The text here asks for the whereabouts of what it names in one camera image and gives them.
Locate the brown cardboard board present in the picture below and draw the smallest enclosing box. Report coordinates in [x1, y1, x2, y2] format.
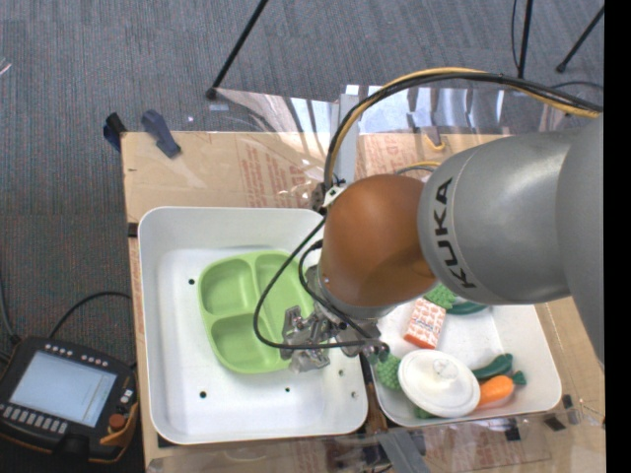
[120, 130, 605, 473]

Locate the orange and white carton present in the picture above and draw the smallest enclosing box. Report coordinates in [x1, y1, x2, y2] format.
[403, 297, 448, 351]

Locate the white round lid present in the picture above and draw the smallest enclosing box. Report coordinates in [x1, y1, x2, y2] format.
[397, 348, 482, 420]

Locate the dark green toy vegetable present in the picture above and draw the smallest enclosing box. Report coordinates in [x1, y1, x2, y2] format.
[446, 301, 490, 316]

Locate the white plastic tray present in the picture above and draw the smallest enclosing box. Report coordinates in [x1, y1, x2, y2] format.
[367, 288, 564, 429]
[137, 206, 370, 445]

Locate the black tripod stand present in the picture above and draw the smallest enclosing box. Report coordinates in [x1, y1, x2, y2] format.
[511, 0, 605, 80]
[205, 0, 283, 101]

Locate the green knitted toy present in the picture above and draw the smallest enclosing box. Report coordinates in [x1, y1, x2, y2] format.
[423, 283, 459, 310]
[374, 352, 403, 391]

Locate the green divided plate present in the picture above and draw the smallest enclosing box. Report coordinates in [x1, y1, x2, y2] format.
[197, 250, 322, 375]

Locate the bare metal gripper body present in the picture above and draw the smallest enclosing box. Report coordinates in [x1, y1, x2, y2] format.
[311, 306, 389, 360]

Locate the orange toy carrot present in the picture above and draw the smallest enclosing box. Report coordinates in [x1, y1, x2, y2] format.
[475, 371, 528, 409]

